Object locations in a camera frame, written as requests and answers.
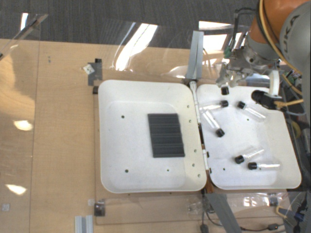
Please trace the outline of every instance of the clear vial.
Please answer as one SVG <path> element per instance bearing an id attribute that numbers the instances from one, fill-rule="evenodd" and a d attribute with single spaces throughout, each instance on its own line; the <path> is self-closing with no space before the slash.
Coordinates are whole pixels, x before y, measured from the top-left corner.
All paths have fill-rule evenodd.
<path id="1" fill-rule="evenodd" d="M 249 170 L 279 170 L 281 164 L 278 161 L 266 161 L 266 162 L 250 162 L 247 164 Z"/>
<path id="2" fill-rule="evenodd" d="M 266 116 L 253 107 L 246 105 L 244 102 L 240 101 L 238 103 L 238 108 L 242 109 L 242 111 L 252 119 L 256 120 L 257 122 L 263 122 L 266 119 Z"/>
<path id="3" fill-rule="evenodd" d="M 235 162 L 237 164 L 241 164 L 244 161 L 249 161 L 255 157 L 257 157 L 258 155 L 261 155 L 264 153 L 264 149 L 262 147 L 260 148 L 250 148 L 247 149 L 246 151 L 244 151 L 243 153 L 241 153 L 241 155 L 237 156 L 234 158 Z"/>
<path id="4" fill-rule="evenodd" d="M 210 110 L 207 109 L 202 109 L 200 110 L 201 115 L 205 119 L 205 121 L 209 124 L 209 126 L 215 130 L 215 133 L 217 134 L 218 137 L 224 136 L 224 131 L 220 127 L 218 121 L 214 118 L 213 114 L 211 113 Z"/>
<path id="5" fill-rule="evenodd" d="M 215 102 L 200 104 L 199 109 L 200 110 L 215 111 L 215 110 L 219 110 L 219 109 L 228 107 L 228 105 L 229 105 L 229 102 L 227 100 L 222 100 L 222 101 L 215 101 Z"/>

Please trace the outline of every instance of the gray carpet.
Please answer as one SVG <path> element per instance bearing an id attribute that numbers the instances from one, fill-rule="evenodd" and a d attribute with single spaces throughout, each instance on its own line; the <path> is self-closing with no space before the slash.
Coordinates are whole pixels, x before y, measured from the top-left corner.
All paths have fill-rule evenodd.
<path id="1" fill-rule="evenodd" d="M 42 40 L 114 43 L 114 39 L 108 37 L 109 30 L 116 25 L 114 20 L 158 24 L 180 32 L 196 29 L 200 19 L 232 23 L 236 8 L 255 8 L 257 2 L 258 0 L 0 0 L 0 37 L 11 38 L 18 31 L 20 14 L 12 13 L 49 14 L 42 24 Z M 252 17 L 244 16 L 240 23 L 250 25 L 251 20 Z"/>

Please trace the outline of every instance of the test tube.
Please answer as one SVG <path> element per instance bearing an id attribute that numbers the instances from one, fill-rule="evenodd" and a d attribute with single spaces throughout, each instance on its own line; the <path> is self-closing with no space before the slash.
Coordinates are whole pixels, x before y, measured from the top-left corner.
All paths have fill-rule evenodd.
<path id="1" fill-rule="evenodd" d="M 235 157 L 234 160 L 237 164 L 241 164 L 245 160 L 250 160 L 260 154 L 263 154 L 263 152 L 264 152 L 264 149 L 262 147 L 257 148 L 257 149 L 254 149 L 254 148 L 247 149 L 241 155 Z"/>
<path id="2" fill-rule="evenodd" d="M 215 111 L 215 110 L 219 110 L 219 109 L 228 107 L 228 105 L 229 105 L 229 102 L 227 100 L 222 100 L 222 101 L 200 104 L 199 109 L 200 110 Z"/>
<path id="3" fill-rule="evenodd" d="M 200 110 L 200 113 L 202 114 L 205 121 L 209 124 L 209 126 L 213 130 L 215 130 L 215 133 L 217 134 L 218 137 L 222 137 L 225 134 L 210 110 L 202 109 Z"/>
<path id="4" fill-rule="evenodd" d="M 253 107 L 246 105 L 244 102 L 240 101 L 238 103 L 238 108 L 242 109 L 242 111 L 250 116 L 252 119 L 258 121 L 258 122 L 263 122 L 266 119 L 266 116 L 263 115 L 262 113 L 258 112 L 256 109 Z"/>
<path id="5" fill-rule="evenodd" d="M 250 162 L 247 164 L 249 170 L 279 170 L 281 164 L 277 161 L 267 161 L 267 162 Z"/>

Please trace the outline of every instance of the wooden table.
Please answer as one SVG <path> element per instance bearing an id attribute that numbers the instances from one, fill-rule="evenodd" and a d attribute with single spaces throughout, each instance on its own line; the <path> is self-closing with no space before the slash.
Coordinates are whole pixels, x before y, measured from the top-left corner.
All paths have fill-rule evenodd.
<path id="1" fill-rule="evenodd" d="M 93 87 L 87 85 L 87 75 L 82 67 L 95 58 L 102 58 L 103 68 L 107 69 L 110 63 L 106 60 L 114 58 L 117 48 L 112 45 L 23 41 L 18 54 L 12 52 L 0 62 L 0 100 L 2 96 L 3 101 L 7 101 L 0 103 L 1 118 L 12 120 L 18 115 L 19 120 L 28 120 L 35 125 L 34 130 L 22 132 L 13 124 L 8 130 L 7 121 L 5 127 L 0 128 L 3 139 L 5 137 L 11 143 L 23 139 L 18 152 L 1 156 L 0 168 L 20 163 L 25 167 L 12 170 L 12 175 L 7 170 L 0 174 L 0 202 L 11 204 L 9 212 L 0 212 L 0 225 L 4 225 L 1 232 L 71 233 L 74 232 L 75 216 L 93 214 L 94 207 L 88 202 L 95 199 L 94 100 Z M 164 55 L 165 62 L 159 61 Z M 132 61 L 137 67 L 145 67 L 153 60 L 158 67 L 155 72 L 163 73 L 187 65 L 188 56 L 189 50 L 147 48 L 144 58 L 137 57 Z M 104 72 L 105 78 L 150 80 L 145 75 L 125 75 L 109 70 Z M 153 77 L 153 81 L 160 80 L 163 79 L 159 76 Z M 166 78 L 165 81 L 176 82 L 176 78 Z M 21 196 L 12 194 L 5 186 L 10 182 L 27 190 Z M 250 207 L 236 211 L 236 216 L 241 226 L 260 229 L 269 223 L 282 223 L 272 209 Z M 224 232 L 223 228 L 207 220 L 206 223 L 210 232 Z M 175 222 L 94 223 L 94 232 L 198 233 L 200 224 L 199 220 L 191 218 Z"/>

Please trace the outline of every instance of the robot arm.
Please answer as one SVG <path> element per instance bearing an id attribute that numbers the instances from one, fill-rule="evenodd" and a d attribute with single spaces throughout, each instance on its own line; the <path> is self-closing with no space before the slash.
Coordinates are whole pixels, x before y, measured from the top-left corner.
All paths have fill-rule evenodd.
<path id="1" fill-rule="evenodd" d="M 281 58 L 303 73 L 302 92 L 310 122 L 310 13 L 311 0 L 260 0 L 244 47 L 232 51 L 217 85 L 233 87 L 253 73 L 278 78 L 273 67 Z M 266 95 L 274 97 L 276 90 Z"/>

